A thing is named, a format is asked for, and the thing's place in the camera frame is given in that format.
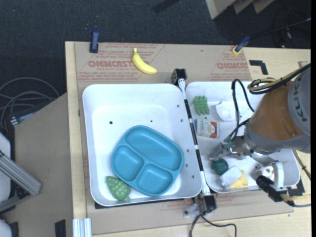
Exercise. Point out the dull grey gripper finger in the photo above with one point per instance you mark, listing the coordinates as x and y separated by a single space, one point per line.
237 155
216 152

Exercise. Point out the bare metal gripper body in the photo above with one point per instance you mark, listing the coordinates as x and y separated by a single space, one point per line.
243 146

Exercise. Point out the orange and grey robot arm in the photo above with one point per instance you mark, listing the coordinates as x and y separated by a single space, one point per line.
276 112

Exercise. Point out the white plastic tray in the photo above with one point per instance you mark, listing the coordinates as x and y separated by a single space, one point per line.
138 102
214 147

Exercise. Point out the dark green broccoli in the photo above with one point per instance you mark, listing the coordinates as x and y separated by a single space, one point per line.
219 166

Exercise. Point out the small white bottle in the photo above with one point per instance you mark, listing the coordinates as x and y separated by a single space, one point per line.
230 176

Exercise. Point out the white red blue packet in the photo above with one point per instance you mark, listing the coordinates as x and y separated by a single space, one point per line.
207 128

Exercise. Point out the yellow cheese slice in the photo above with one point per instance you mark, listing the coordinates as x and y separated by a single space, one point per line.
242 181

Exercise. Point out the white and orange toy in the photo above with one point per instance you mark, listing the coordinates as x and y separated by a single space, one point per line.
267 171

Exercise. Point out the white plastic cup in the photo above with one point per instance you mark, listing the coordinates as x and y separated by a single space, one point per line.
225 112

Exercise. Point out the thin black and white rod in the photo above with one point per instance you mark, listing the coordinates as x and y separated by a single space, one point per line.
191 122

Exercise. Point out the green ridged toy vegetable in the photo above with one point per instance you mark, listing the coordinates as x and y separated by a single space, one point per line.
201 105

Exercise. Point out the blue divided plate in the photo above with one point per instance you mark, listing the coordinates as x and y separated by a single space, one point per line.
148 154

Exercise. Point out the green grapes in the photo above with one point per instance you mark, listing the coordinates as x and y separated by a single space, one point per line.
118 189

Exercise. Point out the brown cardboard board red print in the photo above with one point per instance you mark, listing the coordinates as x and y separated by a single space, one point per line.
163 58

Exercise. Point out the yellow banana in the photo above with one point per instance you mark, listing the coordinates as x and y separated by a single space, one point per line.
142 64

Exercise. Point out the black cylinder on white bracket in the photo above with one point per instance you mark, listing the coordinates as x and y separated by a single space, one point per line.
267 184

